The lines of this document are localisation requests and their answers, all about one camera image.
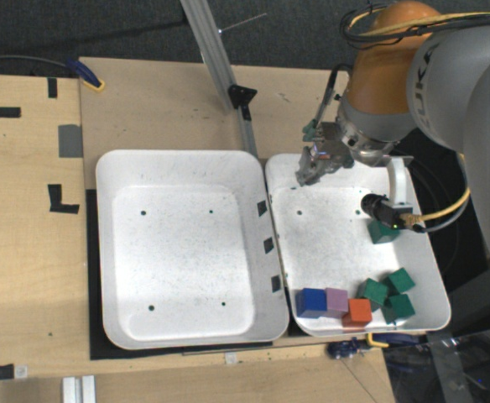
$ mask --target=cube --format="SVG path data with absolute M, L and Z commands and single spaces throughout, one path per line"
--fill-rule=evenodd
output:
M 414 282 L 405 268 L 396 270 L 381 281 L 388 287 L 388 294 L 396 296 L 414 287 Z
M 368 232 L 373 244 L 392 242 L 399 236 L 399 230 L 388 228 L 375 219 L 368 224 Z
M 357 290 L 357 299 L 369 299 L 372 312 L 379 309 L 387 299 L 388 287 L 373 279 L 366 279 Z
M 387 324 L 392 324 L 398 319 L 412 317 L 415 314 L 413 305 L 407 294 L 390 296 L 385 301 L 385 305 L 381 308 L 381 311 Z
M 372 308 L 369 299 L 349 299 L 348 312 L 342 317 L 342 326 L 350 328 L 365 328 L 372 321 Z
M 342 318 L 347 314 L 347 291 L 337 288 L 326 288 L 327 312 L 324 317 Z
M 326 292 L 316 288 L 303 288 L 295 298 L 297 316 L 319 318 L 327 311 Z

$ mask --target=orange cube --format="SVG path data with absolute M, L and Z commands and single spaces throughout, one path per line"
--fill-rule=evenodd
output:
M 348 312 L 342 317 L 342 326 L 365 328 L 372 321 L 372 306 L 369 299 L 349 299 Z

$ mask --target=wooden table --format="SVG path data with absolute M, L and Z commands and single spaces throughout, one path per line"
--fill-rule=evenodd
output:
M 326 356 L 325 344 L 318 344 L 348 336 L 323 340 L 281 338 L 271 348 L 239 352 L 237 365 L 226 365 L 224 353 L 90 360 L 85 189 L 93 183 L 90 173 L 94 159 L 116 146 L 103 140 L 128 130 L 123 123 L 98 128 L 95 121 L 102 115 L 96 115 L 97 109 L 106 109 L 103 114 L 110 119 L 116 117 L 122 111 L 117 100 L 123 107 L 128 105 L 128 97 L 120 98 L 120 91 L 133 88 L 131 82 L 138 81 L 139 73 L 146 75 L 151 71 L 163 79 L 178 76 L 181 87 L 192 89 L 199 81 L 206 89 L 205 85 L 210 84 L 204 81 L 210 79 L 202 65 L 105 59 L 85 62 L 106 81 L 107 92 L 98 96 L 80 86 L 78 80 L 59 79 L 58 97 L 49 98 L 45 78 L 0 76 L 0 107 L 22 109 L 21 118 L 0 118 L 0 365 L 26 365 L 29 372 L 29 379 L 0 382 L 0 401 L 8 401 L 9 395 L 13 400 L 18 398 L 16 401 L 24 401 L 24 395 L 27 401 L 54 401 L 60 398 L 60 378 L 86 374 L 98 375 L 97 393 L 106 396 L 104 401 L 127 401 L 128 396 L 140 390 L 150 395 L 156 389 L 165 396 L 156 401 L 175 401 L 178 397 L 189 400 L 186 397 L 192 396 L 194 389 L 201 390 L 198 401 L 224 401 L 228 394 L 237 401 L 268 396 L 274 401 L 292 401 L 291 396 L 297 399 L 307 392 L 319 393 L 319 400 L 315 401 L 323 401 L 323 397 L 331 401 L 328 396 L 333 392 L 341 393 L 340 401 L 394 401 L 381 351 L 337 362 Z M 118 86 L 113 79 L 127 66 L 128 81 Z M 254 130 L 260 158 L 278 152 L 299 152 L 300 127 L 313 117 L 329 73 L 252 67 L 235 70 L 238 81 L 260 91 L 251 106 L 253 121 L 258 121 Z M 150 85 L 140 82 L 138 90 L 145 88 Z M 130 107 L 137 106 L 139 119 L 143 108 L 155 109 L 159 115 L 166 109 L 162 120 L 154 116 L 154 126 L 180 122 L 182 134 L 187 130 L 195 132 L 195 125 L 187 126 L 187 120 L 197 124 L 213 117 L 217 134 L 222 133 L 217 124 L 236 127 L 237 121 L 216 113 L 219 105 L 215 94 L 208 92 L 201 104 L 182 104 L 196 106 L 192 109 L 197 111 L 191 111 L 198 115 L 193 117 L 173 114 L 169 97 L 177 96 L 168 92 L 167 101 L 156 107 L 157 93 L 139 94 L 130 101 Z M 147 97 L 147 101 L 139 104 L 139 97 Z M 106 100 L 105 106 L 98 107 L 98 102 Z M 79 126 L 81 120 L 85 165 L 82 158 L 59 157 L 58 127 Z M 214 134 L 211 148 L 219 148 L 218 139 L 226 142 L 225 149 L 239 148 L 235 144 L 235 127 L 229 128 L 236 134 L 230 140 Z M 188 149 L 195 149 L 195 142 L 201 141 L 191 136 L 182 135 L 180 139 L 189 142 Z M 91 143 L 92 138 L 99 141 Z M 135 136 L 126 146 L 134 148 L 131 139 Z M 79 213 L 50 212 L 48 184 L 61 184 L 63 202 L 79 204 Z M 208 398 L 210 390 L 217 398 Z

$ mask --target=yellow cable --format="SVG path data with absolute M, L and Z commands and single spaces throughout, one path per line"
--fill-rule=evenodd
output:
M 434 213 L 428 213 L 427 215 L 414 215 L 413 213 L 402 213 L 400 215 L 400 218 L 402 218 L 405 221 L 405 224 L 409 227 L 412 227 L 418 222 L 423 222 L 423 221 L 429 221 L 431 219 L 436 219 L 440 217 L 444 217 L 445 215 L 448 215 L 449 213 L 454 212 L 456 209 L 458 209 L 469 196 L 471 195 L 471 190 L 469 190 L 469 187 L 465 189 L 465 192 L 463 195 L 460 197 L 456 203 L 454 203 L 451 206 L 448 206 L 446 209 L 443 209 L 442 211 L 434 212 Z
M 366 335 L 366 343 L 368 346 L 375 348 L 388 348 L 388 343 L 373 340 L 373 335 L 371 333 Z
M 361 13 L 360 15 L 358 15 L 354 19 L 352 19 L 352 21 L 349 24 L 349 28 L 353 27 L 353 25 L 355 25 L 355 23 L 357 21 L 359 21 L 360 19 L 369 17 L 370 15 L 372 15 L 372 13 L 380 12 L 380 11 L 382 11 L 384 9 L 386 9 L 386 8 L 373 9 L 372 12 Z
M 450 13 L 447 15 L 436 15 L 433 17 L 413 19 L 411 21 L 406 21 L 404 23 L 389 25 L 388 27 L 383 27 L 382 29 L 375 29 L 373 31 L 367 31 L 366 33 L 362 33 L 359 35 L 361 35 L 361 36 L 377 36 L 380 34 L 392 33 L 393 31 L 400 30 L 400 29 L 407 29 L 409 27 L 415 27 L 417 25 L 436 24 L 436 23 L 441 23 L 441 22 L 445 22 L 445 21 L 450 21 L 451 19 L 464 18 L 467 16 L 474 16 L 474 15 L 490 15 L 490 12 Z
M 98 87 L 93 86 L 90 82 L 87 82 L 87 81 L 83 81 L 83 85 L 86 86 L 87 88 L 90 88 L 91 90 L 93 90 L 95 92 L 102 92 L 103 88 L 105 88 L 105 82 L 102 81 L 101 79 L 98 79 L 98 80 L 100 82 L 100 86 L 98 86 Z

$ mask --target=metal bracket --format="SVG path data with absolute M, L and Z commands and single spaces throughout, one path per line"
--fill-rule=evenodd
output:
M 230 96 L 230 101 L 232 102 L 234 109 L 241 108 L 242 118 L 245 121 L 252 121 L 251 111 L 248 108 L 248 104 L 254 99 L 254 96 L 256 96 L 257 93 L 258 90 L 235 84 L 230 85 L 228 88 L 228 95 Z
M 62 403 L 96 403 L 96 381 L 94 376 L 63 378 Z
M 404 157 L 391 157 L 387 164 L 390 194 L 388 199 L 393 206 L 407 204 L 407 173 Z
M 240 106 L 247 106 L 257 93 L 258 90 L 236 84 L 230 85 L 228 88 L 228 95 L 230 96 L 234 109 L 237 109 Z
M 459 342 L 448 331 L 430 332 L 427 336 L 445 401 L 472 403 L 474 400 L 457 352 Z

